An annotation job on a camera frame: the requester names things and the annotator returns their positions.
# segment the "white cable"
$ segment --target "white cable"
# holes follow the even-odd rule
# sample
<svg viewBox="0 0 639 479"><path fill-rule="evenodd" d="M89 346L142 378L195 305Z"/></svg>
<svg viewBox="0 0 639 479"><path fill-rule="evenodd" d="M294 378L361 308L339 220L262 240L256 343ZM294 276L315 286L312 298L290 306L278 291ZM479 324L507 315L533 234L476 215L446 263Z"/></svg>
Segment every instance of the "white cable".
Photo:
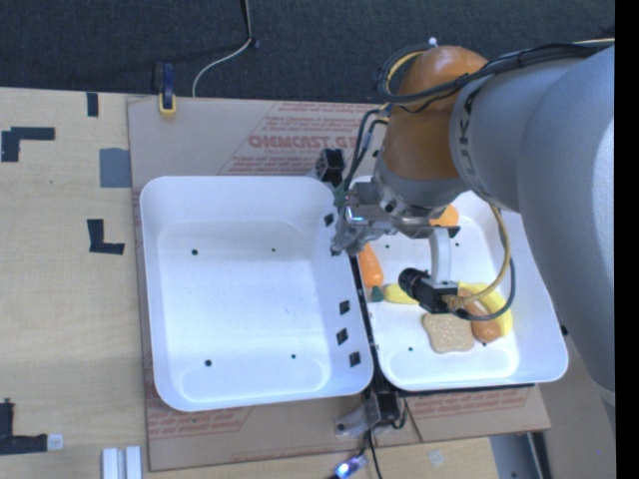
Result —
<svg viewBox="0 0 639 479"><path fill-rule="evenodd" d="M249 32L249 38L247 39L247 42L244 43L238 50L236 50L235 52L233 52L230 55L227 55L226 57L224 57L223 59L219 59L216 60L214 62L212 62L211 64L209 64L208 66L206 66L205 68L202 69L202 71L200 71L200 73L198 73L198 76L196 76L196 79L193 82L193 87L191 89L191 93L193 95L194 98L197 98L197 87L198 87L198 82L200 81L200 79L202 78L202 76L209 71L211 68L217 66L218 64L222 64L223 62L226 62L228 60L233 59L234 57L237 57L238 55L240 55L243 51L245 51L247 48L249 48L249 46L251 45L251 42L253 41L253 30L252 30L252 25L251 25L251 7L249 6L249 0L244 0L245 1L245 10L247 12L247 31Z"/></svg>
<svg viewBox="0 0 639 479"><path fill-rule="evenodd" d="M227 55L225 58L223 59L219 59L215 62L212 62L211 64L209 64L206 68L204 68L202 71L200 71L200 73L198 73L198 76L196 77L195 81L193 82L193 89L192 89L192 93L193 93L193 97L197 98L198 96L196 95L196 87L198 85L198 82L200 81L200 78L202 78L202 75L204 75L207 71L209 71L212 67L217 66L218 64L222 64L223 62L226 62L230 59L233 59L234 57L240 55L243 51L245 51L249 45L251 44L251 41L253 41L253 38L250 37L249 39L247 39L247 42L244 43L239 50L235 51L234 53L232 53L231 55Z"/></svg>

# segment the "black tape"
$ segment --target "black tape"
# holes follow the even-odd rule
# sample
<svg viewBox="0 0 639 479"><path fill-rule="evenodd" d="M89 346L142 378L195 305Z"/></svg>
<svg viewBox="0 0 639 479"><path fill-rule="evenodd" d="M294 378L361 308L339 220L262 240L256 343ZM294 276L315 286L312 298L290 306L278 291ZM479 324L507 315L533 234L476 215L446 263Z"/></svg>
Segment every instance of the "black tape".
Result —
<svg viewBox="0 0 639 479"><path fill-rule="evenodd" d="M100 150L100 188L130 188L131 156L125 149Z"/></svg>
<svg viewBox="0 0 639 479"><path fill-rule="evenodd" d="M54 140L56 138L55 128L11 128L11 133L18 137L18 140Z"/></svg>
<svg viewBox="0 0 639 479"><path fill-rule="evenodd" d="M359 355L359 351L355 351L348 356L348 361L350 362L350 367L355 367L359 363L361 363L361 356Z"/></svg>
<svg viewBox="0 0 639 479"><path fill-rule="evenodd" d="M13 407L14 404L9 399L0 403L0 455L46 452L47 435L14 436Z"/></svg>
<svg viewBox="0 0 639 479"><path fill-rule="evenodd" d="M55 128L11 128L2 132L0 162L17 162L20 156L21 140L55 140Z"/></svg>
<svg viewBox="0 0 639 479"><path fill-rule="evenodd" d="M98 93L87 93L87 116L98 117L100 109L98 107Z"/></svg>
<svg viewBox="0 0 639 479"><path fill-rule="evenodd" d="M89 228L89 239L91 246L89 251L97 253L113 253L122 255L124 253L124 243L104 243L104 221L103 220L87 220Z"/></svg>
<svg viewBox="0 0 639 479"><path fill-rule="evenodd" d="M20 139L11 132L2 132L0 162L17 162L20 155Z"/></svg>

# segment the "metal bracket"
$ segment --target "metal bracket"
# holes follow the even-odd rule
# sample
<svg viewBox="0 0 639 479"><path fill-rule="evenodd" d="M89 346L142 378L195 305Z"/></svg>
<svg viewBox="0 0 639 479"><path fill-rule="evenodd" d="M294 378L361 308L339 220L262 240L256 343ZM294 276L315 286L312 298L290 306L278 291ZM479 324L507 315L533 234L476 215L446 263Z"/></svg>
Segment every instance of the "metal bracket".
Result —
<svg viewBox="0 0 639 479"><path fill-rule="evenodd" d="M372 392L370 397L357 409L334 421L336 436L363 435L381 420L377 396Z"/></svg>
<svg viewBox="0 0 639 479"><path fill-rule="evenodd" d="M341 149L323 149L316 161L316 177L322 182L338 187L342 182L341 173L345 167Z"/></svg>

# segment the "wooden table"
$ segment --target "wooden table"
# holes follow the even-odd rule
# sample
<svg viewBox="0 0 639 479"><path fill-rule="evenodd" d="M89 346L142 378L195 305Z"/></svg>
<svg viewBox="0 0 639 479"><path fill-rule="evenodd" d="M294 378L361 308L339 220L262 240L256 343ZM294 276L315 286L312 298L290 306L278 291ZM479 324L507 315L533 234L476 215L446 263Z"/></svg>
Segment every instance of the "wooden table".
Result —
<svg viewBox="0 0 639 479"><path fill-rule="evenodd" d="M126 95L99 97L95 118L85 93L0 89L0 130L56 130L0 163L0 398L15 403L16 435L64 437L59 451L0 456L0 476L98 478L102 449L140 446L145 477L327 477L334 454L148 471L132 193L100 183L100 150L128 149ZM90 219L123 254L89 252ZM488 438L377 456L385 479L498 477ZM369 466L355 477L376 476Z"/></svg>

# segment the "carrot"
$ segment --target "carrot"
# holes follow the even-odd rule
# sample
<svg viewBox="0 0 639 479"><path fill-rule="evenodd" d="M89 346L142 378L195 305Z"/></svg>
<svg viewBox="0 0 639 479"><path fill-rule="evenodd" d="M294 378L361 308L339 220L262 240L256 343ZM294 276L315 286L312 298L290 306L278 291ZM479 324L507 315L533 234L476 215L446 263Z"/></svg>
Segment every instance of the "carrot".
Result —
<svg viewBox="0 0 639 479"><path fill-rule="evenodd" d="M383 284L383 271L377 260L370 243L366 243L358 254L359 272L361 281L366 287L381 286Z"/></svg>

